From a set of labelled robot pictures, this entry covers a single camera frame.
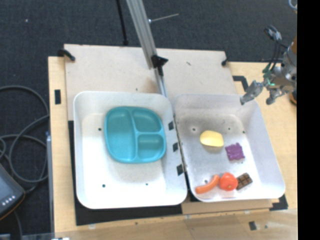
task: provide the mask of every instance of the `black floor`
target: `black floor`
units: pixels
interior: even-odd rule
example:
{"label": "black floor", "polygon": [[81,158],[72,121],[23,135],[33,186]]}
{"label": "black floor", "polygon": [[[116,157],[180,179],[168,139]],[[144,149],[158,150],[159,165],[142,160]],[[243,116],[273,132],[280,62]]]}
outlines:
{"label": "black floor", "polygon": [[[129,45],[140,46],[126,1],[120,2]],[[157,48],[219,50],[226,51],[230,61],[265,61],[272,57],[274,48],[264,34],[266,26],[275,26],[285,45],[297,33],[297,15],[288,0],[143,2],[150,19],[179,14],[151,24]],[[48,105],[48,56],[56,56],[64,44],[121,46],[123,35],[116,0],[0,0],[0,138],[20,133],[46,114],[31,92],[1,88],[31,88]],[[45,142],[47,131],[45,120],[27,134]],[[12,142],[7,139],[7,147]],[[37,179],[45,155],[46,149],[40,144],[22,139],[13,150],[12,163],[23,177]],[[10,170],[4,157],[0,162]],[[49,232],[48,182],[27,195],[16,212],[24,235]],[[17,227],[11,214],[0,221],[0,234],[18,236]]]}

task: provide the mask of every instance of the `teal dish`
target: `teal dish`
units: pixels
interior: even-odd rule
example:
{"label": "teal dish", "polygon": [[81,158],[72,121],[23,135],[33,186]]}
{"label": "teal dish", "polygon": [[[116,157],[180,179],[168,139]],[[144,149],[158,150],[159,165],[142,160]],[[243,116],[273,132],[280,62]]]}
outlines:
{"label": "teal dish", "polygon": [[121,106],[111,109],[105,116],[104,136],[109,154],[120,163],[151,163],[166,153],[163,123],[147,108]]}

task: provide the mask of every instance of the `electronic device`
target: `electronic device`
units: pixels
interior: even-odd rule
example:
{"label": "electronic device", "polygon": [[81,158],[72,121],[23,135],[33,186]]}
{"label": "electronic device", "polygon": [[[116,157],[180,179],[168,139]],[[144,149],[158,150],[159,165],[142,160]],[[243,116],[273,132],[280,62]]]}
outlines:
{"label": "electronic device", "polygon": [[11,213],[25,198],[25,190],[0,164],[0,220]]}

